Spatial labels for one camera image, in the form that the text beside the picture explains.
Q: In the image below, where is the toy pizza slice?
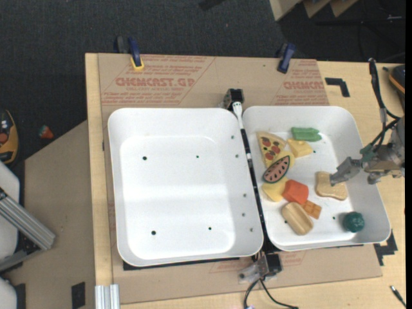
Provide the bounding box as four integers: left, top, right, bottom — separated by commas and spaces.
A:
256, 131, 287, 169

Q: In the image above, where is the yellow toy cheese wedge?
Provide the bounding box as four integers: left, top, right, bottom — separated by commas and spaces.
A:
286, 138, 314, 158

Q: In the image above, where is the green toy pea pod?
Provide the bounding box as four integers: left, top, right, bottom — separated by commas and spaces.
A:
291, 126, 323, 142

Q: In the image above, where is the tan toy bread slice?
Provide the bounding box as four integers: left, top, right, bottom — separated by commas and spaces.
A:
314, 171, 349, 201

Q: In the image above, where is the brown cardboard board, red print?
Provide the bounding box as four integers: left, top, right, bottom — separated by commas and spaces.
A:
97, 53, 384, 304

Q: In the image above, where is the thin black and white rod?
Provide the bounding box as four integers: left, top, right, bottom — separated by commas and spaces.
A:
232, 101, 268, 251

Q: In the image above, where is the yellow rounded toy piece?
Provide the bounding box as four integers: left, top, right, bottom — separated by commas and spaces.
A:
261, 177, 289, 203

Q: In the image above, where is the orange toy block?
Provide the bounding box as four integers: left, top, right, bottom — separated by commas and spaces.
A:
282, 179, 310, 205

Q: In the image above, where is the red toy strawberry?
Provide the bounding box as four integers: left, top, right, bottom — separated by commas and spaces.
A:
38, 124, 55, 140

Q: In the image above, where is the white plastic tray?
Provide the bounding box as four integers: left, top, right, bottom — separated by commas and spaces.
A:
107, 107, 265, 268
241, 105, 392, 252

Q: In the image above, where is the tan toy bread roll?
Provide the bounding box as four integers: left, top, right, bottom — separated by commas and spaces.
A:
281, 201, 314, 236

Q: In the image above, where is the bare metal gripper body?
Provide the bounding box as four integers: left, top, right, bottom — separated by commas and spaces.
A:
363, 140, 406, 176

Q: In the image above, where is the dark green toy broccoli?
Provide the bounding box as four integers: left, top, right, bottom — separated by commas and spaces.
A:
342, 211, 366, 233

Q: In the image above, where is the toy watermelon slice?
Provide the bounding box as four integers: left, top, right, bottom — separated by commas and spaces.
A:
262, 154, 291, 184

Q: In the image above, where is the orange toy waffle biscuit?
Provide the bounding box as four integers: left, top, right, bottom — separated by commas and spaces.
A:
302, 200, 323, 220

